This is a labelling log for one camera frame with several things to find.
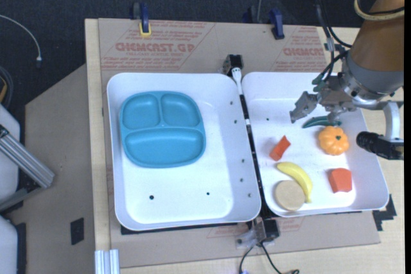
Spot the teal green pepper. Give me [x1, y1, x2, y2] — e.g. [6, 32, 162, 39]
[301, 116, 342, 129]

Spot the blue divided plate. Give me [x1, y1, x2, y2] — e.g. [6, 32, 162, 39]
[119, 90, 207, 169]

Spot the tan round biscuit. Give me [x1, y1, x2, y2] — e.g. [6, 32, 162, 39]
[274, 180, 306, 212]

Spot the orange pumpkin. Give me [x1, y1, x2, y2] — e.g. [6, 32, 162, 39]
[318, 125, 350, 157]

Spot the orange block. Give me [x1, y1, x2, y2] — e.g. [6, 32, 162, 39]
[328, 167, 353, 194]

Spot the orange wedge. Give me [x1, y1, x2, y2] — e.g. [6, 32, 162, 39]
[269, 135, 292, 161]

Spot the black cylinder on white bracket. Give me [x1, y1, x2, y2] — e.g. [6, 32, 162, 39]
[356, 100, 405, 160]

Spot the thin black and white rod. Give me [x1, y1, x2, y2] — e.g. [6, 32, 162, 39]
[231, 67, 267, 219]

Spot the yellow banana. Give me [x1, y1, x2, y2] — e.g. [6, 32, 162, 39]
[276, 161, 313, 204]

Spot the white plastic tray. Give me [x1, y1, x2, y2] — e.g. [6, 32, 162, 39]
[106, 72, 262, 232]
[240, 71, 390, 218]

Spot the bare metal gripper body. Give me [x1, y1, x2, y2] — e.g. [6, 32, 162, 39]
[316, 74, 388, 113]

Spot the brown cardboard board red print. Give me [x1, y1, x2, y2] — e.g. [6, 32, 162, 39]
[98, 17, 390, 269]

